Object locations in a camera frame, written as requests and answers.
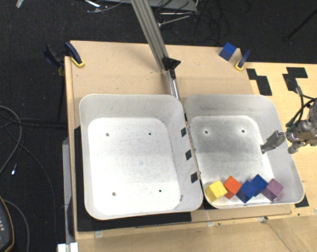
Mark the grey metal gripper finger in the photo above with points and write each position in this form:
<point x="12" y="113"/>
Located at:
<point x="296" y="146"/>
<point x="273" y="140"/>

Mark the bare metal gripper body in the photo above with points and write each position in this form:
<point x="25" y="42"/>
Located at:
<point x="308" y="131"/>

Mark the blue cube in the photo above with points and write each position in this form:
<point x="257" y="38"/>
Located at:
<point x="248" y="190"/>
<point x="259" y="182"/>
<point x="227" y="51"/>

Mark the purple cube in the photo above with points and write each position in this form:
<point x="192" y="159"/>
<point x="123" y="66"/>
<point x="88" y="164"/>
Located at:
<point x="274" y="188"/>

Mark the white plastic tray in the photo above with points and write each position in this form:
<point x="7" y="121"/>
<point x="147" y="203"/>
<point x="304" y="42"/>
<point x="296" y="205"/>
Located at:
<point x="226" y="151"/>
<point x="133" y="164"/>

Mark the orange cube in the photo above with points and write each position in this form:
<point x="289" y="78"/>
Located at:
<point x="232" y="185"/>

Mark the yellow cube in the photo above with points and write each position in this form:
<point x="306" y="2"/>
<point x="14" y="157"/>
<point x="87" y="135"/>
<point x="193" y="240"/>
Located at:
<point x="216" y="189"/>

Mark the pale wood board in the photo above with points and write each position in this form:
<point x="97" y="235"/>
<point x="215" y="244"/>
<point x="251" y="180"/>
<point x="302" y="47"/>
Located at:
<point x="121" y="69"/>

